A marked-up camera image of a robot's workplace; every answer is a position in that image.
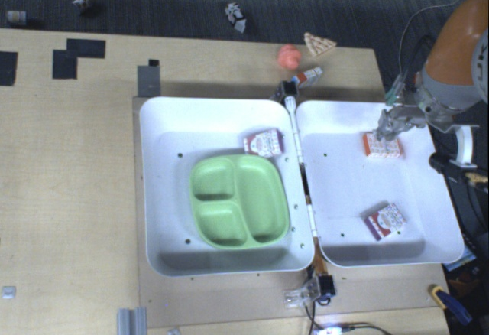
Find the box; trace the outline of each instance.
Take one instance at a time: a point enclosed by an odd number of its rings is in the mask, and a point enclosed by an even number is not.
[[[321,249],[343,267],[453,262],[463,240],[445,181],[428,164],[429,130],[401,136],[401,158],[368,158],[362,135],[377,126],[384,104],[307,101],[296,120]],[[299,271],[314,254],[313,233],[290,117],[270,100],[157,97],[140,112],[147,260],[159,274],[194,276]],[[217,249],[196,229],[189,176],[198,162],[244,154],[243,138],[276,128],[283,154],[270,158],[283,182],[290,228],[280,241]],[[382,203],[409,222],[377,241],[364,223]]]

